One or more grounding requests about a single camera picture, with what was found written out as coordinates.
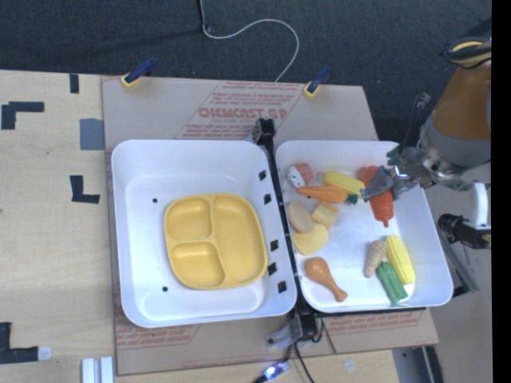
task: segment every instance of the cardboard box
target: cardboard box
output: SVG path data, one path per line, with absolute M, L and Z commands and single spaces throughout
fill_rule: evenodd
M 109 222 L 119 375 L 276 361 L 283 350 L 266 336 L 287 316 L 145 329 L 120 302 L 110 156 L 130 139 L 230 139 L 251 135 L 256 119 L 274 119 L 275 146 L 287 140 L 377 140 L 361 87 L 329 86 L 312 99 L 301 84 L 143 78 L 125 89 L 118 77 L 102 82 Z M 324 318 L 326 336 L 303 356 L 429 345 L 438 341 L 429 310 L 347 314 Z

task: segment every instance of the blue clamp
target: blue clamp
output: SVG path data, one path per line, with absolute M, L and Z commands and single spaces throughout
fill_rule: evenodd
M 312 98 L 315 96 L 316 93 L 319 91 L 319 84 L 326 84 L 328 80 L 330 79 L 330 67 L 324 66 L 321 68 L 321 71 L 318 72 L 318 75 L 316 75 L 316 78 L 314 78 L 313 81 L 310 81 L 305 87 L 303 88 L 303 94 L 307 98 Z
M 150 75 L 157 65 L 158 61 L 156 58 L 149 58 L 148 60 L 145 60 L 135 67 L 131 73 L 127 73 L 121 77 L 122 85 L 126 88 L 132 88 L 140 82 L 141 77 Z

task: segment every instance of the wooden table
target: wooden table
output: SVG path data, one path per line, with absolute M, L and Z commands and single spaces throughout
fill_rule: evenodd
M 79 121 L 102 120 L 101 77 L 0 71 L 0 103 L 44 101 L 44 114 L 16 112 L 0 130 L 0 322 L 10 347 L 45 346 L 51 358 L 0 365 L 2 382 L 80 381 L 81 359 L 114 357 L 113 291 L 105 152 L 82 151 Z M 72 202 L 70 176 L 99 203 Z M 344 363 L 349 360 L 353 369 Z M 398 382 L 390 350 L 306 359 L 318 382 Z M 303 368 L 281 381 L 307 381 Z M 119 382 L 253 381 L 265 364 L 190 369 Z

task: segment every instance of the yellow plate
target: yellow plate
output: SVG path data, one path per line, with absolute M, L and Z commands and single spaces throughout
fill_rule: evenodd
M 165 211 L 164 233 L 172 270 L 191 288 L 247 285 L 267 268 L 263 229 L 243 197 L 208 193 L 177 199 Z

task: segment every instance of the white tray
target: white tray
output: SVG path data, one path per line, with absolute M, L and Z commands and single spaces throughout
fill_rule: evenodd
M 112 173 L 121 302 L 133 323 L 177 326 L 277 316 L 293 308 L 296 285 L 261 148 L 239 140 L 128 140 L 113 151 Z M 165 208 L 180 197 L 209 192 L 240 195 L 259 216 L 271 270 L 248 286 L 194 290 L 172 272 Z
M 277 148 L 276 163 L 285 203 L 299 199 L 310 212 L 318 203 L 300 195 L 286 181 L 287 169 L 306 162 L 316 173 L 312 184 L 322 184 L 325 171 L 334 169 L 355 176 L 360 168 L 374 164 L 386 165 L 386 153 L 397 144 L 382 141 L 288 141 Z M 311 256 L 295 252 L 303 296 L 315 309 L 325 313 L 356 312 L 440 306 L 448 302 L 453 283 L 433 217 L 424 191 L 420 187 L 403 193 L 394 201 L 394 218 L 389 227 L 374 219 L 369 203 L 337 205 L 339 215 L 329 230 L 329 241 L 312 256 L 323 257 L 336 283 L 348 293 L 343 302 L 336 302 L 324 286 L 311 281 L 303 264 Z M 409 251 L 417 275 L 415 284 L 406 286 L 409 297 L 392 305 L 374 274 L 366 278 L 363 268 L 370 243 L 391 234 L 401 237 Z

